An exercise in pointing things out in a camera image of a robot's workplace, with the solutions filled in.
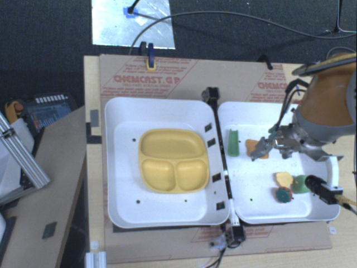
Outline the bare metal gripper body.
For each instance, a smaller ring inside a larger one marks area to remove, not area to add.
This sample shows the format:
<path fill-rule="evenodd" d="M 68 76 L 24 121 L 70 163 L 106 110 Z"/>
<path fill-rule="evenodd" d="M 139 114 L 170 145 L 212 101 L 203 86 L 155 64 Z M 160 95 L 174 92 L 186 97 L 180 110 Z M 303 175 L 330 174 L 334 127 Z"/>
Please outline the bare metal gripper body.
<path fill-rule="evenodd" d="M 343 155 L 328 154 L 323 150 L 326 142 L 318 141 L 309 136 L 299 125 L 289 124 L 281 126 L 272 142 L 273 148 L 280 152 L 280 149 L 291 148 L 293 152 L 307 155 L 313 161 L 325 161 L 330 157 L 336 157 L 340 161 Z"/>

